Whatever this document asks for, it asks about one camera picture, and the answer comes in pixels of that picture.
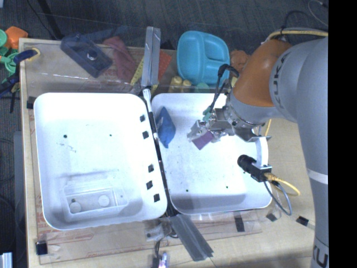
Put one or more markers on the white plastic tray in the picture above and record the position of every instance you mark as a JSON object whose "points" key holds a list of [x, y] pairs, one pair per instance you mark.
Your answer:
{"points": [[206, 172], [92, 155]]}

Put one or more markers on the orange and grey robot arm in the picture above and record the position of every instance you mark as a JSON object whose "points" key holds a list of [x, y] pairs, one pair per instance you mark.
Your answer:
{"points": [[301, 82]]}

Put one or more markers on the green round toy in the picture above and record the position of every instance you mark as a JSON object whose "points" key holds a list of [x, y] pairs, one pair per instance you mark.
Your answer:
{"points": [[202, 86]]}

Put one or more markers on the black cylinder on white bracket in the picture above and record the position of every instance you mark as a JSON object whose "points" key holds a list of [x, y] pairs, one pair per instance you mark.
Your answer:
{"points": [[252, 166]]}

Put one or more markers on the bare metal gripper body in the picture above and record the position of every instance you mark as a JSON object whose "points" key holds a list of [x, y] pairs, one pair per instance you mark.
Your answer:
{"points": [[223, 121]]}

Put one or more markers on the blue bean bag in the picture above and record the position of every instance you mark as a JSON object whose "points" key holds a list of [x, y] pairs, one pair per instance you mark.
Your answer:
{"points": [[165, 127]]}

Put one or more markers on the orange fuzzy toy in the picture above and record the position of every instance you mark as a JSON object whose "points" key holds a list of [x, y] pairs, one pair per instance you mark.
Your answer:
{"points": [[239, 60]]}

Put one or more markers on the orange studded plate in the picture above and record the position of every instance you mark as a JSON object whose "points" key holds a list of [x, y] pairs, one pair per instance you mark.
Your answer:
{"points": [[164, 64]]}

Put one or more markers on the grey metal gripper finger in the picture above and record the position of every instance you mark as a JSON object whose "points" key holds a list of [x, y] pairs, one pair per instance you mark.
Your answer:
{"points": [[197, 129], [218, 137]]}

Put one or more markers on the purple cube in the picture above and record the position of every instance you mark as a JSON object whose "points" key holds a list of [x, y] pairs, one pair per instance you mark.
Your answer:
{"points": [[203, 141]]}

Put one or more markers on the maroon cloth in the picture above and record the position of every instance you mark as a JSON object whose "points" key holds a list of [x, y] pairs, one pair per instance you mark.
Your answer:
{"points": [[121, 59]]}

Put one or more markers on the blue divided plate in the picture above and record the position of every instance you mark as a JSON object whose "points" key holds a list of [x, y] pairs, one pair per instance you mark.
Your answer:
{"points": [[202, 57]]}

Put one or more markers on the yellow studded strip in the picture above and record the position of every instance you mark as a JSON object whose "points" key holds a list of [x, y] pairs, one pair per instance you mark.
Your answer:
{"points": [[138, 72]]}

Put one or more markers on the dark blue box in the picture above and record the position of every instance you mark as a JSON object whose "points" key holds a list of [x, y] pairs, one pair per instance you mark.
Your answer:
{"points": [[86, 56]]}

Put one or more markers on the brown cardboard board red print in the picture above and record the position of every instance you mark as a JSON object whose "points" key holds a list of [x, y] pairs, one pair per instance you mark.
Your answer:
{"points": [[117, 241]]}

